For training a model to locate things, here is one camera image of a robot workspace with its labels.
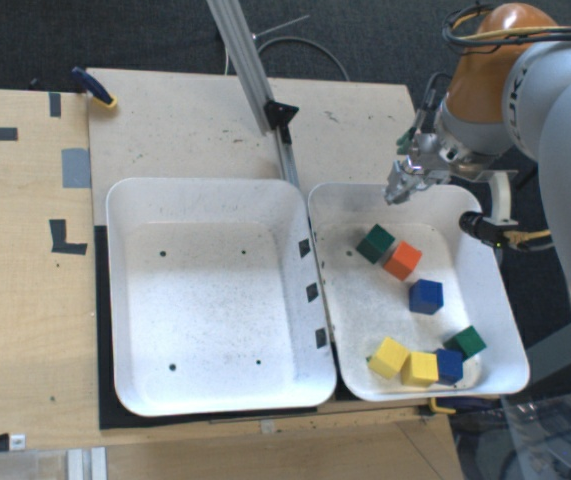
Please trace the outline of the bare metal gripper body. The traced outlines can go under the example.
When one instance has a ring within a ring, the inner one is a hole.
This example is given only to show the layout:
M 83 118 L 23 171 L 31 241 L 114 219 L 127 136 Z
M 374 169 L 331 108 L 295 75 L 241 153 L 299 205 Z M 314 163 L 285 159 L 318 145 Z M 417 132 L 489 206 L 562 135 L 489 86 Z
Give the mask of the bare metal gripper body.
M 451 134 L 407 131 L 397 140 L 397 161 L 405 172 L 418 172 L 425 185 L 448 182 L 453 177 L 477 182 L 497 155 L 472 151 Z

